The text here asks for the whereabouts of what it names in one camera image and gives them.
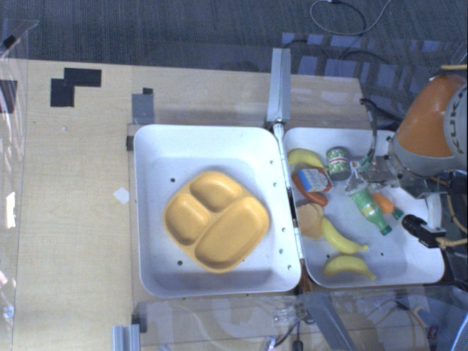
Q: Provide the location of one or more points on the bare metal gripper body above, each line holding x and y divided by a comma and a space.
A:
382, 172

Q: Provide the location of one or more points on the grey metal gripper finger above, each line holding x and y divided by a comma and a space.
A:
356, 170
355, 185

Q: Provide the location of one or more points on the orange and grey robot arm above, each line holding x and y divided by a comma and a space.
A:
424, 123

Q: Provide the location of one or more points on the green and white can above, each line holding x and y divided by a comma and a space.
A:
338, 161

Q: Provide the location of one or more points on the green plastic bottle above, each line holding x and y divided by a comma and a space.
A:
369, 207

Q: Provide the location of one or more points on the orange carrot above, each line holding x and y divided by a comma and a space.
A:
384, 203

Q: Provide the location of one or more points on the blue and orange carton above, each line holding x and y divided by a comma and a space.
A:
314, 179

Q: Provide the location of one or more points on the red sausage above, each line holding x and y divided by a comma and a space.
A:
314, 197

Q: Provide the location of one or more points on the yellow banana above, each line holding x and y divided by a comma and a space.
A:
305, 157
347, 265
338, 238

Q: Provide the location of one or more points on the tan bread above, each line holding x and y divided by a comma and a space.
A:
310, 218

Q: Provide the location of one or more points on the white plastic tray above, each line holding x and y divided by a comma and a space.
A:
157, 232
402, 254

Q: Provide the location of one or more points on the yellow divided plate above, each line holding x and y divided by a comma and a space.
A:
219, 229

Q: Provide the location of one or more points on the black cylinder on white bracket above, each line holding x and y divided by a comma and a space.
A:
420, 229

